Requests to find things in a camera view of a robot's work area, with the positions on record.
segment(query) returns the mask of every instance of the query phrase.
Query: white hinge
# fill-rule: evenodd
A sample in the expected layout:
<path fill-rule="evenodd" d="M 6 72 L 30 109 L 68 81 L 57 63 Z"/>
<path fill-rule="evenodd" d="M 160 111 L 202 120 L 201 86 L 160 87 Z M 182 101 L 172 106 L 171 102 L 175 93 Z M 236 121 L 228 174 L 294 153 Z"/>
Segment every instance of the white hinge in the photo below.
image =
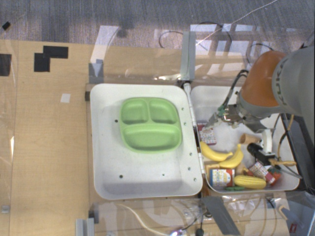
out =
<path fill-rule="evenodd" d="M 198 157 L 199 157 L 199 164 L 200 164 L 200 169 L 201 169 L 201 174 L 205 174 L 205 165 L 203 163 L 203 157 L 201 153 L 198 153 Z"/>

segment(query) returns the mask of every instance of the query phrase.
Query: yellow banana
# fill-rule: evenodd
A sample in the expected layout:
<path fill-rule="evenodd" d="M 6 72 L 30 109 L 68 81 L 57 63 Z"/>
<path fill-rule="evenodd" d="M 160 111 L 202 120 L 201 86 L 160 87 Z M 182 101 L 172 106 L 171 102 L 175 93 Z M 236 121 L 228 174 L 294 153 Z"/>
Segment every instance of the yellow banana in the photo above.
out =
<path fill-rule="evenodd" d="M 244 157 L 244 155 L 243 155 L 243 152 L 241 151 L 241 145 L 238 144 L 234 155 L 231 158 L 229 158 L 223 162 L 220 162 L 219 165 L 221 168 L 233 169 L 233 168 L 237 167 L 242 162 L 243 157 Z"/>
<path fill-rule="evenodd" d="M 215 162 L 222 162 L 225 159 L 227 159 L 229 156 L 233 155 L 232 152 L 229 152 L 229 153 L 216 152 L 212 150 L 211 148 L 209 148 L 209 146 L 205 142 L 200 142 L 200 149 L 201 149 L 201 153 L 205 157 Z"/>

